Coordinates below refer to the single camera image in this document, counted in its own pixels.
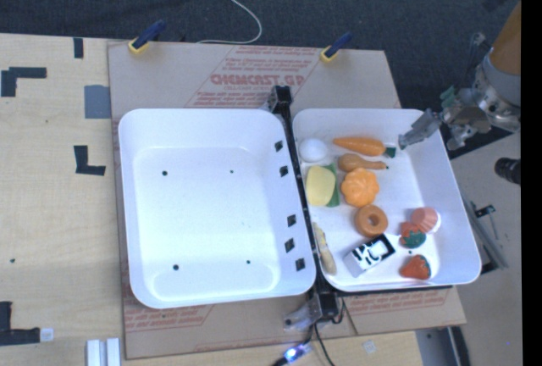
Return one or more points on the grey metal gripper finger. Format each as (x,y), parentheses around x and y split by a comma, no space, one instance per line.
(419,130)
(460,137)

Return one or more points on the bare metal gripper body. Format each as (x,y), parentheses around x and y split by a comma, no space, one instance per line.
(471,115)

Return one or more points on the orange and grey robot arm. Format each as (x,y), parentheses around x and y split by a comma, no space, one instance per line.
(506,43)

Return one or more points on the white plastic tray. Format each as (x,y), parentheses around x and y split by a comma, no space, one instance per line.
(427,182)
(203,212)

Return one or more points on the orange carrot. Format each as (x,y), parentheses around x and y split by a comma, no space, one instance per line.
(361,145)

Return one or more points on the orange pumpkin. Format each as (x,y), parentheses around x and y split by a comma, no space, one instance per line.
(360,187)

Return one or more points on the orange cupcake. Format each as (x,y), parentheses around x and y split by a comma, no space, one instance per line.
(425,219)

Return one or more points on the red strawberry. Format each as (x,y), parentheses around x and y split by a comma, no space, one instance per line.
(412,236)
(416,267)

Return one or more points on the white egg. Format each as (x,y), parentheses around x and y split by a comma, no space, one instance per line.
(313,149)

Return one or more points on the brown doughnut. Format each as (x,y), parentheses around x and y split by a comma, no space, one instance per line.
(364,224)

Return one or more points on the yellow corn with green husk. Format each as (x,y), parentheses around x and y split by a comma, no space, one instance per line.
(319,185)

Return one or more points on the thin black rod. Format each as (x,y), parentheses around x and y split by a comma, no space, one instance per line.
(301,186)

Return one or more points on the black and white carton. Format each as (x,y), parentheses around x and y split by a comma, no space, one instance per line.
(369,256)

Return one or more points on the yellow banana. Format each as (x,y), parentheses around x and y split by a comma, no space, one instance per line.
(325,251)

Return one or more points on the brown cardboard board red print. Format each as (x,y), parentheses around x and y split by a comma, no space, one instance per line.
(178,72)

